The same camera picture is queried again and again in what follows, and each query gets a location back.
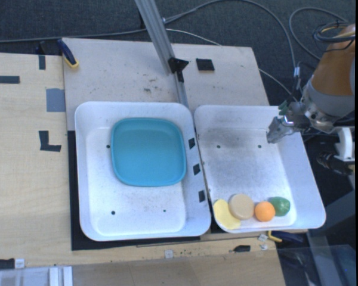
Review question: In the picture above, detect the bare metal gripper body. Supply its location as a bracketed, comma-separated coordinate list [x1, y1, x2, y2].
[282, 100, 340, 133]

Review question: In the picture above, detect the white plastic tray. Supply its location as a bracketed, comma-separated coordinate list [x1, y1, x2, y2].
[74, 101, 212, 242]
[193, 104, 327, 235]

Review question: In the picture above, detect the green rounded fruit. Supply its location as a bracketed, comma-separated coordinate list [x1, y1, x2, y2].
[269, 196, 291, 217]

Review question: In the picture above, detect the orange ball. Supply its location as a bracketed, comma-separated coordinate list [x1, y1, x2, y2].
[254, 201, 276, 223]

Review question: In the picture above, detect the beige round biscuit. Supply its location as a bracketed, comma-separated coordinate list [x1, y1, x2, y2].
[228, 193, 255, 221]

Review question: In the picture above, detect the yellow oval slice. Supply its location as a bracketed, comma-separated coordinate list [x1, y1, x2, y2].
[212, 198, 242, 231]

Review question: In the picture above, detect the blue plate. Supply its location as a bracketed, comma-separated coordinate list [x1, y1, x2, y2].
[110, 117, 187, 188]

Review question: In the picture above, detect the pale wood board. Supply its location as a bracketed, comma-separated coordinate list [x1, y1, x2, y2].
[61, 37, 279, 251]

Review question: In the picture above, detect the black cylinder on white bracket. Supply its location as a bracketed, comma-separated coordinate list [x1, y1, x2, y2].
[316, 126, 356, 176]

